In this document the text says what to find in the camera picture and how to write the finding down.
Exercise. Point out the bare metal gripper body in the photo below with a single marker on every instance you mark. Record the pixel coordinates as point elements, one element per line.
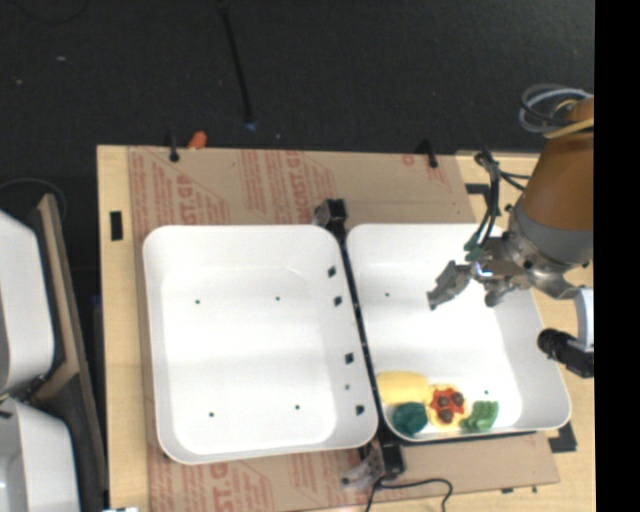
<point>535,272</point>

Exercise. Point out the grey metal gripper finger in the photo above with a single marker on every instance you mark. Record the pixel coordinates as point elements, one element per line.
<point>497,295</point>
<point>447,287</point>

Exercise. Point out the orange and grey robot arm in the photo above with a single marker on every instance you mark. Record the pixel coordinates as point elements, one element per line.
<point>560,190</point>

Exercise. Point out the white plastic tray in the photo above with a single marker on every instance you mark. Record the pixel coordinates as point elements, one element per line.
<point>440,340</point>
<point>250,345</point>

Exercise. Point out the thin black rod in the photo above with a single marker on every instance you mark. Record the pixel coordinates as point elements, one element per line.
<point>359,320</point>

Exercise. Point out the yellow banana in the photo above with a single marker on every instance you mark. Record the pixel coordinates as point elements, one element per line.
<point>402,386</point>

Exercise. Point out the pizza slice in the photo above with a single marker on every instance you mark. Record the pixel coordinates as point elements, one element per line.
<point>447,405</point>

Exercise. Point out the green grapes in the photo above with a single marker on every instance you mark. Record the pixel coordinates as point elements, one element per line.
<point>481,416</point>

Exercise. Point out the dark green broccoli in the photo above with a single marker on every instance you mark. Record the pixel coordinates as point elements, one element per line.
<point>409,419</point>

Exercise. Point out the brown cardboard board red print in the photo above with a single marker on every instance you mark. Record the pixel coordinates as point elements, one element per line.
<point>280,190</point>

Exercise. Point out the black cylinder on white bracket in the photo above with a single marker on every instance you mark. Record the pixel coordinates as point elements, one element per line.
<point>567,347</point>

